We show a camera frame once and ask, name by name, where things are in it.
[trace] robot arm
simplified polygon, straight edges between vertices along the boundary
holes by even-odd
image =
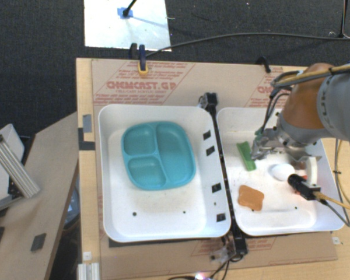
[[[301,82],[300,76],[293,82],[284,79],[280,81],[283,85],[279,86],[274,81],[271,96],[280,89],[291,90],[291,93],[278,115],[276,127],[265,129],[273,110],[268,108],[265,123],[253,142],[251,158],[263,159],[276,149],[285,149],[293,158],[299,159],[306,156],[304,147],[320,138],[335,137],[350,141],[350,69],[345,69],[347,67],[343,66],[339,71],[330,65],[317,64],[303,73],[302,81],[310,82],[297,84]],[[319,71],[325,72],[324,76],[331,76],[311,78],[311,74],[317,76]]]

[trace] teal plate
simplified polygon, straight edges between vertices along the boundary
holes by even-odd
[[[121,140],[129,179],[143,190],[165,190],[189,183],[195,161],[186,132],[173,122],[135,125]]]

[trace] white egg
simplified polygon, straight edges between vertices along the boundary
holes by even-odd
[[[275,165],[271,169],[272,176],[280,181],[287,181],[288,177],[295,172],[294,167],[287,163]]]

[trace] black connector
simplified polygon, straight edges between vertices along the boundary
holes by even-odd
[[[297,174],[292,174],[288,177],[288,183],[292,188],[306,200],[316,200],[314,192],[320,192],[320,187],[317,185],[308,185],[303,177]]]

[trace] dark floor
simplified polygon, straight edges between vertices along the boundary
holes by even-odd
[[[169,22],[171,43],[178,44],[246,32],[336,37],[343,2],[166,0],[166,8],[175,18]],[[0,0],[0,128],[13,123],[19,134],[32,135],[76,111],[75,58],[128,57],[127,50],[85,47],[83,24],[83,0]],[[345,32],[350,36],[350,0]],[[244,36],[179,47],[151,59],[253,63],[263,55],[276,65],[339,65],[350,60],[350,41]],[[63,248],[77,252],[77,234],[70,236],[61,242],[64,256]],[[73,254],[64,259],[70,270]],[[68,273],[54,271],[53,277],[67,279]]]

